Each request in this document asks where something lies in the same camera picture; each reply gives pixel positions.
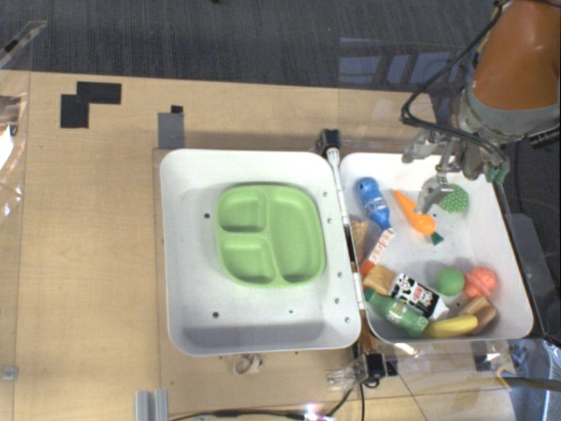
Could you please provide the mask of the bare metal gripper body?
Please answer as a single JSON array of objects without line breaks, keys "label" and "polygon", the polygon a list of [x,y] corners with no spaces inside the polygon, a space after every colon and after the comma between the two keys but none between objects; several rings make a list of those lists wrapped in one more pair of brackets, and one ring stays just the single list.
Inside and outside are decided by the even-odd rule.
[{"label": "bare metal gripper body", "polygon": [[503,181],[508,174],[508,159],[494,144],[467,133],[422,128],[401,160],[412,163],[439,154],[435,171],[438,181],[451,173],[462,173],[468,180],[484,175],[487,181]]}]

